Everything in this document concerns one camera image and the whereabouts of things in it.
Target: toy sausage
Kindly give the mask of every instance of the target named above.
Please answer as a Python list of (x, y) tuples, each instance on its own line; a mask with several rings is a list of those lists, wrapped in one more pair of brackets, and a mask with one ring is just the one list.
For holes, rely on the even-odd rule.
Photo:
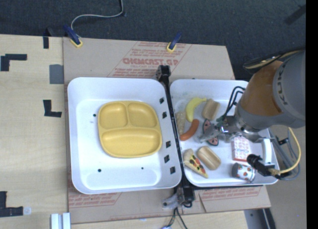
[(180, 135), (180, 140), (181, 141), (186, 141), (187, 139), (191, 138), (195, 132), (197, 131), (198, 127), (199, 127), (199, 120), (198, 119), (194, 119), (192, 120), (191, 126), (189, 128), (189, 130), (185, 133), (183, 133), (182, 135)]

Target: toy food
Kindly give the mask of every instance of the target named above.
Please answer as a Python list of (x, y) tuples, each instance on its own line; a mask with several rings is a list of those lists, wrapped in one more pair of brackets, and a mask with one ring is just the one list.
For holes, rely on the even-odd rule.
[(192, 149), (188, 149), (184, 152), (183, 162), (185, 166), (200, 174), (201, 176), (205, 178), (209, 177), (208, 174), (205, 172), (205, 169), (200, 160), (195, 157)]
[(251, 153), (249, 140), (245, 137), (234, 137), (232, 140), (233, 160), (246, 162), (247, 156)]
[[(203, 123), (203, 133), (205, 133), (205, 131), (211, 126), (211, 122), (209, 120), (205, 120), (204, 123)], [(216, 137), (213, 137), (209, 140), (207, 140), (207, 143), (210, 144), (210, 145), (213, 145), (213, 146), (217, 146), (219, 144), (219, 138), (216, 136)]]
[(182, 135), (184, 133), (184, 125), (185, 125), (185, 112), (179, 111), (175, 114), (175, 120), (177, 123), (178, 134)]
[(201, 147), (197, 156), (210, 170), (216, 170), (221, 164), (221, 159), (208, 146)]
[(199, 120), (198, 119), (194, 119), (192, 120), (191, 126), (189, 128), (189, 130), (185, 133), (183, 133), (182, 135), (180, 135), (180, 140), (181, 141), (186, 141), (189, 138), (191, 138), (195, 132), (197, 131), (198, 127), (199, 127)]
[(244, 179), (252, 182), (255, 178), (256, 171), (249, 165), (235, 163), (232, 166), (232, 177)]
[(211, 98), (208, 99), (203, 108), (202, 117), (208, 120), (214, 120), (220, 108), (220, 105), (221, 104), (219, 102), (216, 102)]
[(206, 98), (194, 97), (187, 103), (185, 107), (187, 121), (192, 122), (195, 108), (206, 100)]

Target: toy banana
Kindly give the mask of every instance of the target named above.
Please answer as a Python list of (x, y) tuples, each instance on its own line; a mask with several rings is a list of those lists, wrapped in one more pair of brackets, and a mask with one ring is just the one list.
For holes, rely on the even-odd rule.
[(188, 102), (188, 104), (185, 107), (187, 121), (189, 122), (193, 121), (195, 108), (202, 102), (205, 102), (206, 100), (207, 100), (206, 98), (194, 97), (193, 99), (190, 100), (190, 102)]

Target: cardboard sheet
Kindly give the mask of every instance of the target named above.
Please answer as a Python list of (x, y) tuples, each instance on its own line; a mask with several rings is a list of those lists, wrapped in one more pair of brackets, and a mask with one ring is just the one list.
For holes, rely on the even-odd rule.
[[(126, 193), (85, 195), (71, 180), (68, 83), (77, 77), (152, 78), (159, 65), (169, 65), (170, 81), (180, 78), (234, 79), (229, 56), (224, 46), (177, 44), (173, 53), (167, 43), (119, 41), (81, 38), (76, 48), (63, 38), (65, 118), (68, 147), (68, 199), (72, 224), (171, 216), (162, 208), (162, 200), (173, 195), (173, 189)], [(196, 200), (183, 214), (197, 214), (270, 207), (265, 186), (219, 188), (195, 191)]]

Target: yellow cable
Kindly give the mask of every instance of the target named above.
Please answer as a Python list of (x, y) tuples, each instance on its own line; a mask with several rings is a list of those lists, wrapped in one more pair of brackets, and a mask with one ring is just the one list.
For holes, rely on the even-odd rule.
[(297, 144), (297, 148), (298, 148), (298, 158), (297, 158), (297, 161), (295, 162), (295, 164), (294, 164), (293, 166), (289, 167), (288, 169), (281, 170), (281, 171), (276, 170), (276, 169), (270, 169), (270, 172), (272, 173), (273, 176), (274, 176), (274, 175), (277, 175), (277, 174), (279, 175), (279, 174), (282, 174), (282, 173), (289, 172), (289, 171), (293, 170), (293, 169), (299, 164), (299, 161), (300, 161), (300, 158), (301, 158), (301, 155), (302, 155), (302, 150), (301, 150), (301, 148), (300, 148), (300, 144), (299, 144), (299, 142), (298, 142), (298, 140), (297, 140), (297, 138), (296, 138), (296, 136), (295, 136), (293, 130), (292, 130), (291, 128), (288, 128), (288, 130), (289, 130), (289, 132), (292, 134), (292, 136), (293, 136), (293, 138), (294, 138), (294, 140), (295, 140), (295, 142), (296, 142), (296, 144)]

